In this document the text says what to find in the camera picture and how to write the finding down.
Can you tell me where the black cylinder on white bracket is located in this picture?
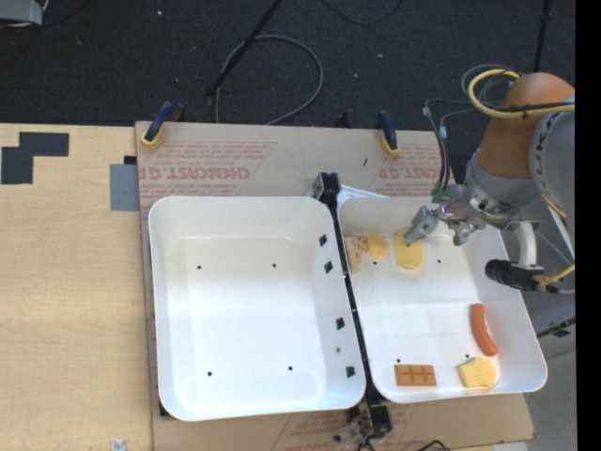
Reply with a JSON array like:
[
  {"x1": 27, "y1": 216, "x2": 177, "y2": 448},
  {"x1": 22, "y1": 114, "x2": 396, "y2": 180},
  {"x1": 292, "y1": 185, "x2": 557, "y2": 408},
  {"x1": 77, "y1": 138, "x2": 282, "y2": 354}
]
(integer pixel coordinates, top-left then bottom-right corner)
[{"x1": 484, "y1": 220, "x2": 547, "y2": 293}]

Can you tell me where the black block with thin wires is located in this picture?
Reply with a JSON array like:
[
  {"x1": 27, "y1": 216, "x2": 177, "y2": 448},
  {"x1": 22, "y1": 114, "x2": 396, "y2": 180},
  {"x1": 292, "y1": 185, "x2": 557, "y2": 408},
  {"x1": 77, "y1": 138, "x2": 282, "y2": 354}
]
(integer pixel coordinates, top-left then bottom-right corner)
[
  {"x1": 311, "y1": 171, "x2": 343, "y2": 202},
  {"x1": 367, "y1": 403, "x2": 394, "y2": 440}
]

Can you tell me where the brown cardboard board, red print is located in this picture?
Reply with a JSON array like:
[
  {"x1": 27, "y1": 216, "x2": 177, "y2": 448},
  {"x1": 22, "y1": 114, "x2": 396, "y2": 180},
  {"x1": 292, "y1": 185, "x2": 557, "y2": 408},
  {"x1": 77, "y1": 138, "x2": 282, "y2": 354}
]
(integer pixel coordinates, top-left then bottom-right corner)
[{"x1": 134, "y1": 120, "x2": 537, "y2": 451}]

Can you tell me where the orange toy sausage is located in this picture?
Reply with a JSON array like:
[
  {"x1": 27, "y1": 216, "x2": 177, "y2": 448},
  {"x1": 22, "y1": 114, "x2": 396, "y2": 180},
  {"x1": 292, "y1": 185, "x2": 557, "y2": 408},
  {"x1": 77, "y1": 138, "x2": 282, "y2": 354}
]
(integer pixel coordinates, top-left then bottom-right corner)
[{"x1": 470, "y1": 303, "x2": 501, "y2": 358}]

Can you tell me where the yellow ridged toy slice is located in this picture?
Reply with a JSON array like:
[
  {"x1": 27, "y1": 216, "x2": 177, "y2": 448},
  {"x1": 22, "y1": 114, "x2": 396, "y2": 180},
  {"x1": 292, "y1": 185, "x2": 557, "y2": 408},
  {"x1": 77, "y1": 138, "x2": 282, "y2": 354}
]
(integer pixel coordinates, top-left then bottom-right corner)
[{"x1": 456, "y1": 356, "x2": 499, "y2": 391}]

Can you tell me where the yellow round toy slice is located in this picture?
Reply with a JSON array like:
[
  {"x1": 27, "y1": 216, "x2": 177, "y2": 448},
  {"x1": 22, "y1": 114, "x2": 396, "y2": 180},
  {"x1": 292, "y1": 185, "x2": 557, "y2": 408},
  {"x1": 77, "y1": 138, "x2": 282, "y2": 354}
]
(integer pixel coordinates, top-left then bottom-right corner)
[{"x1": 393, "y1": 226, "x2": 424, "y2": 272}]

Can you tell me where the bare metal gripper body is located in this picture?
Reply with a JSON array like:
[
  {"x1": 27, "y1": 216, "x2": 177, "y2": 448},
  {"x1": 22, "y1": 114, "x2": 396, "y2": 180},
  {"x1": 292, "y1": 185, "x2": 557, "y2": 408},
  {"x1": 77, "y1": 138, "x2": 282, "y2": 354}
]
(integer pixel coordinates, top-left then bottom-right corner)
[{"x1": 436, "y1": 186, "x2": 514, "y2": 228}]

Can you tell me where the yellow toy crisp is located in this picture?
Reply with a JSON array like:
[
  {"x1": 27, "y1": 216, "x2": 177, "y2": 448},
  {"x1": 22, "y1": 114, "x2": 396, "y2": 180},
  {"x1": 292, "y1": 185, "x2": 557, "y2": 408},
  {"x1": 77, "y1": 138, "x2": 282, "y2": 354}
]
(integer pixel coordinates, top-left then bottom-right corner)
[{"x1": 365, "y1": 234, "x2": 391, "y2": 260}]

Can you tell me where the beige toy waffle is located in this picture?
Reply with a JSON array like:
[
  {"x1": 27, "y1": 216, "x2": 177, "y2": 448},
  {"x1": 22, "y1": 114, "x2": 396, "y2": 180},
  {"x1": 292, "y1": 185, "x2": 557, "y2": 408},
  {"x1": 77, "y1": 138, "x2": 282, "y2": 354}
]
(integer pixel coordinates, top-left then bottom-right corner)
[{"x1": 344, "y1": 235, "x2": 370, "y2": 274}]

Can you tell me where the white plastic tray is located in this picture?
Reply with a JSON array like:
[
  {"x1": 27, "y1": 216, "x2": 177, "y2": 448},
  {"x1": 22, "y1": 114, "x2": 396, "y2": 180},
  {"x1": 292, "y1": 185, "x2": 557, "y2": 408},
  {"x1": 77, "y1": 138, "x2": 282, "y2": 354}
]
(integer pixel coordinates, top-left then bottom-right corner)
[
  {"x1": 337, "y1": 196, "x2": 549, "y2": 405},
  {"x1": 147, "y1": 194, "x2": 368, "y2": 423}
]

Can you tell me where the orange toy biscuit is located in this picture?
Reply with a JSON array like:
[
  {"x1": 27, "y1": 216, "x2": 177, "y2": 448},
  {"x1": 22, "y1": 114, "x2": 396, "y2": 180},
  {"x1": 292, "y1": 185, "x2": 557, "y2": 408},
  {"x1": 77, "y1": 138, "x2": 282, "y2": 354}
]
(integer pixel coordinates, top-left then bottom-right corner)
[{"x1": 393, "y1": 364, "x2": 438, "y2": 388}]

